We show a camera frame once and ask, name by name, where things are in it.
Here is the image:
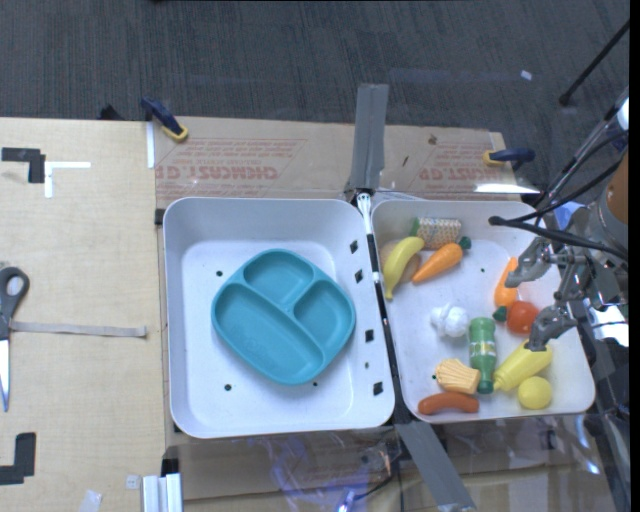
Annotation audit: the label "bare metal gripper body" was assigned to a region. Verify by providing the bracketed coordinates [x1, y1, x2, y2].
[547, 204, 630, 349]

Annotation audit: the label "thin black and white rod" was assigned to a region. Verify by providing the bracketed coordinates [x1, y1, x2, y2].
[356, 191, 403, 401]

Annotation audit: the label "blue divided plate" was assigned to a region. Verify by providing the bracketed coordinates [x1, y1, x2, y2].
[210, 248, 358, 387]

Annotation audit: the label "orange sausage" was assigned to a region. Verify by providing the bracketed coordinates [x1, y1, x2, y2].
[417, 391, 481, 417]

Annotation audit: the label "orange tomato with green stem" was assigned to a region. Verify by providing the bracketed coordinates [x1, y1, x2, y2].
[492, 299, 542, 336]

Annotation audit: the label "brown cardboard board red print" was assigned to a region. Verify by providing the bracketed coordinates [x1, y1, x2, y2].
[153, 116, 601, 502]

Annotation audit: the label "green bottle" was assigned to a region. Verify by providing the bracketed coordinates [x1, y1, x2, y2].
[468, 316, 499, 395]

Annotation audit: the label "grey handled scissors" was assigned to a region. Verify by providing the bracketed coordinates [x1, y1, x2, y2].
[0, 265, 32, 414]

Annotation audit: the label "orange carrot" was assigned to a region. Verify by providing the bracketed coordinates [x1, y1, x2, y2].
[411, 235, 473, 286]

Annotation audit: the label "yellow squeeze bottle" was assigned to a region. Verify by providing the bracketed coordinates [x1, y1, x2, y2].
[491, 339, 554, 393]

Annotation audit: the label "small orange pepper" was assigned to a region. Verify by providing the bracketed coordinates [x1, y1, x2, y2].
[493, 256, 520, 309]

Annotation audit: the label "yellow corn cob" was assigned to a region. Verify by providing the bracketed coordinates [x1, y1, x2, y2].
[409, 216, 463, 251]

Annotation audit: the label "white plastic tray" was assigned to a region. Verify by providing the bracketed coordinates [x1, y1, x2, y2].
[370, 198, 598, 426]
[162, 196, 397, 440]

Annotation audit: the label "yellow banana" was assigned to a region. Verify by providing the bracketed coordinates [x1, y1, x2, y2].
[382, 235, 426, 302]

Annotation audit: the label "white garlic bulb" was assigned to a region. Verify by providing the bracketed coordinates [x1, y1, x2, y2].
[429, 302, 471, 339]

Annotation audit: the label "yellow lemon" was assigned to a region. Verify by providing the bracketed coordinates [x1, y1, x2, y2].
[517, 375, 554, 412]

